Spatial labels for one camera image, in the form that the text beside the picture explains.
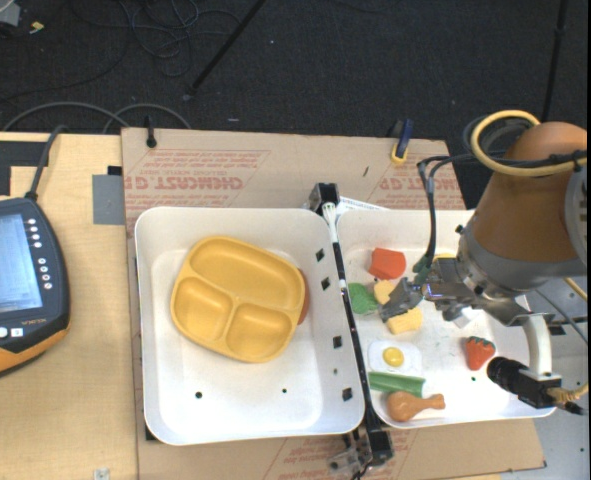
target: black floor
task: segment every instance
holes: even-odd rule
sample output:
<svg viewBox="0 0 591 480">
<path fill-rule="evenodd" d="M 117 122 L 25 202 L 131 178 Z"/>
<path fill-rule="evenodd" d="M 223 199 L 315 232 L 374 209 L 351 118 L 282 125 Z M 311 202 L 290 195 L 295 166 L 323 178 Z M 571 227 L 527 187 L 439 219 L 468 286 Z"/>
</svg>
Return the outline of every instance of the black floor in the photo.
<svg viewBox="0 0 591 480">
<path fill-rule="evenodd" d="M 266 0 L 201 79 L 258 1 L 17 0 L 0 22 L 0 130 L 118 133 L 107 113 L 149 104 L 120 117 L 369 137 L 411 118 L 458 154 L 498 110 L 587 127 L 588 0 Z M 474 207 L 489 172 L 456 172 Z"/>
</svg>

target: white tray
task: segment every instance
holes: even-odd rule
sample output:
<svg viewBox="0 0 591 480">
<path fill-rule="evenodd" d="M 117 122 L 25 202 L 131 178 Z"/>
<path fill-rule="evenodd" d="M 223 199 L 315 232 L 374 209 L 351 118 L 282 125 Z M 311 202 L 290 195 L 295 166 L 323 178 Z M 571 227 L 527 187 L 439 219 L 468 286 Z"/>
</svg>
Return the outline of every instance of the white tray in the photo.
<svg viewBox="0 0 591 480">
<path fill-rule="evenodd" d="M 437 213 L 437 253 L 457 251 L 459 235 L 457 225 L 465 225 L 472 212 L 441 211 Z M 421 210 L 355 210 L 343 213 L 338 221 L 338 236 L 344 258 L 347 282 L 373 283 L 367 269 L 375 247 L 402 251 L 407 260 L 402 275 L 411 281 L 413 265 L 425 253 L 430 231 L 427 211 Z M 478 336 L 495 343 L 496 356 L 515 359 L 528 365 L 528 344 L 521 327 L 504 327 L 482 311 L 468 325 L 460 329 L 442 318 L 431 302 L 423 301 L 422 326 L 416 331 L 392 334 L 377 313 L 355 315 L 356 329 L 367 371 L 368 347 L 376 340 L 409 342 L 417 346 L 422 355 L 421 375 L 426 379 L 422 396 L 427 398 L 441 393 L 446 408 L 426 409 L 405 423 L 392 420 L 386 411 L 385 395 L 371 390 L 373 407 L 378 416 L 392 427 L 419 428 L 452 423 L 511 418 L 547 416 L 554 408 L 534 409 L 503 390 L 486 375 L 486 365 L 472 371 L 466 364 L 463 342 L 469 336 Z"/>
<path fill-rule="evenodd" d="M 191 342 L 173 324 L 171 292 L 182 262 L 193 244 L 213 235 L 266 248 L 305 273 L 309 313 L 276 359 L 236 361 Z M 364 397 L 322 217 L 303 209 L 157 207 L 138 219 L 135 244 L 144 415 L 160 441 L 341 434 L 359 425 Z"/>
</svg>

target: button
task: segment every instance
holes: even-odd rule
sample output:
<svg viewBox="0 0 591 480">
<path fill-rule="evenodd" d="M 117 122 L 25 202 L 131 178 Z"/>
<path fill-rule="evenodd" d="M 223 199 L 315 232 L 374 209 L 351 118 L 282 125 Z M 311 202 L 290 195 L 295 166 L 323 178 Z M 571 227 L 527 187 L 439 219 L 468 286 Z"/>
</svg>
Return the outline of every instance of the button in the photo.
<svg viewBox="0 0 591 480">
<path fill-rule="evenodd" d="M 8 336 L 8 329 L 6 327 L 0 327 L 0 339 L 4 339 Z"/>
</svg>

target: egg yolk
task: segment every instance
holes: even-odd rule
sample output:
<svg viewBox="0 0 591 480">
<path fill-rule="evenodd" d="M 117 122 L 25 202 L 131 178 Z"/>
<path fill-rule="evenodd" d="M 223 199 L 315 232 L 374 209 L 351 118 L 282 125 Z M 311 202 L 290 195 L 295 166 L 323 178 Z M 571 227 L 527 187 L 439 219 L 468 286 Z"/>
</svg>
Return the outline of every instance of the egg yolk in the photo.
<svg viewBox="0 0 591 480">
<path fill-rule="evenodd" d="M 401 366 L 404 362 L 404 354 L 397 347 L 387 347 L 382 353 L 382 357 L 389 366 Z"/>
</svg>

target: black pole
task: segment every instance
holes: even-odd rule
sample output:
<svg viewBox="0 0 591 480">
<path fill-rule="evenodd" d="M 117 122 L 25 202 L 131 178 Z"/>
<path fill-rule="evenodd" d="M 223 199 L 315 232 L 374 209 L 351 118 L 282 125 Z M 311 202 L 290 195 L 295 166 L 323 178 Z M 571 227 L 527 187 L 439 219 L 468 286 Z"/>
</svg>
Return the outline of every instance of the black pole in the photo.
<svg viewBox="0 0 591 480">
<path fill-rule="evenodd" d="M 255 5 L 251 8 L 250 11 L 248 11 L 248 14 L 246 14 L 244 19 L 240 22 L 240 24 L 237 25 L 237 28 L 228 37 L 228 39 L 226 40 L 224 45 L 220 48 L 220 50 L 217 52 L 215 57 L 213 57 L 213 60 L 211 60 L 208 63 L 208 65 L 204 68 L 204 70 L 201 72 L 201 74 L 195 79 L 195 81 L 191 85 L 188 86 L 187 92 L 191 96 L 195 96 L 195 94 L 197 93 L 197 89 L 199 89 L 199 86 L 202 85 L 202 82 L 206 79 L 206 77 L 210 74 L 210 72 L 213 71 L 213 69 L 219 63 L 219 61 L 222 60 L 222 57 L 224 57 L 226 52 L 233 45 L 233 43 L 240 36 L 240 34 L 244 31 L 246 26 L 250 23 L 250 21 L 255 16 L 255 14 L 257 14 L 257 11 L 259 11 L 265 3 L 266 3 L 266 0 L 258 0 L 255 3 Z"/>
<path fill-rule="evenodd" d="M 541 121 L 548 120 L 548 113 L 551 109 L 551 100 L 553 99 L 553 86 L 555 85 L 555 76 L 557 74 L 557 63 L 559 61 L 559 51 L 562 43 L 562 36 L 566 32 L 566 11 L 568 10 L 568 0 L 561 0 L 559 4 L 559 13 L 557 15 L 557 27 L 555 28 L 555 45 L 553 46 L 553 56 L 551 58 L 551 68 L 548 73 L 548 87 L 546 88 L 546 98 L 544 99 L 544 112 Z"/>
</svg>

